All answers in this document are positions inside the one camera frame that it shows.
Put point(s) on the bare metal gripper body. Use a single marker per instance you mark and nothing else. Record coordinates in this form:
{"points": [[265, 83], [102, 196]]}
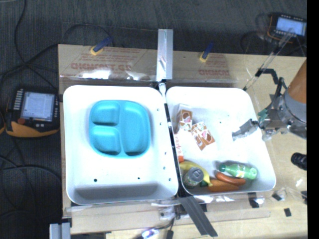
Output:
{"points": [[275, 122]]}

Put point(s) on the white and orange packet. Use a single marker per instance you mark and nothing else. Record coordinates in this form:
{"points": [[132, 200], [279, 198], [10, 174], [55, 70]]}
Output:
{"points": [[178, 147]]}

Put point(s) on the black cylinder on white bracket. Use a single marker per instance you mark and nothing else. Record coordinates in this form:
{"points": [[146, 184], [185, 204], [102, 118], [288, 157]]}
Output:
{"points": [[299, 160]]}

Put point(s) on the green can grey lid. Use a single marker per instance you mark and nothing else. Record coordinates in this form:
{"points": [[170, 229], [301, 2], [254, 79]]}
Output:
{"points": [[194, 177]]}

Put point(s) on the yellow banana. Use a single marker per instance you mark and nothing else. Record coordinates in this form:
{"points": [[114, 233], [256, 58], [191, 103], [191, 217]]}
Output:
{"points": [[189, 164]]}

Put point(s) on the thin black and white rod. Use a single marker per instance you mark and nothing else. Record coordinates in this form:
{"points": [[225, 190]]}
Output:
{"points": [[162, 89]]}

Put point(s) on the brown cardboard board red print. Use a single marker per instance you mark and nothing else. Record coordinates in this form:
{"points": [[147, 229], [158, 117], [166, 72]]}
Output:
{"points": [[117, 61]]}

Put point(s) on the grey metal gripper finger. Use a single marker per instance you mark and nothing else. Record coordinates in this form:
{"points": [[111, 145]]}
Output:
{"points": [[239, 134], [248, 124]]}

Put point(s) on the brown and white carton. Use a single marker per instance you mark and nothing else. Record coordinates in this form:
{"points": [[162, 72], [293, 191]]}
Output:
{"points": [[185, 117], [203, 136]]}

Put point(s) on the blue divided plate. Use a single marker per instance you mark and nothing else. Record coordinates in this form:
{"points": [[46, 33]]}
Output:
{"points": [[134, 128]]}

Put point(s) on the white plastic tray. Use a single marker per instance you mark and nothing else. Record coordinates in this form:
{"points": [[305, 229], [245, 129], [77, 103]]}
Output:
{"points": [[119, 178], [231, 106]]}

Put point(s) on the red sausage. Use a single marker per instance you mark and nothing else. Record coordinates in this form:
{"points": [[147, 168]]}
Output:
{"points": [[230, 179]]}

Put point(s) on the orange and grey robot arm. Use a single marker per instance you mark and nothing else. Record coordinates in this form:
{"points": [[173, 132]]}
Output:
{"points": [[297, 88]]}

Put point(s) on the green plastic bottle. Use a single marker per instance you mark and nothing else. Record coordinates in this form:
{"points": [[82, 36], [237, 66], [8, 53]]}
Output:
{"points": [[240, 171]]}

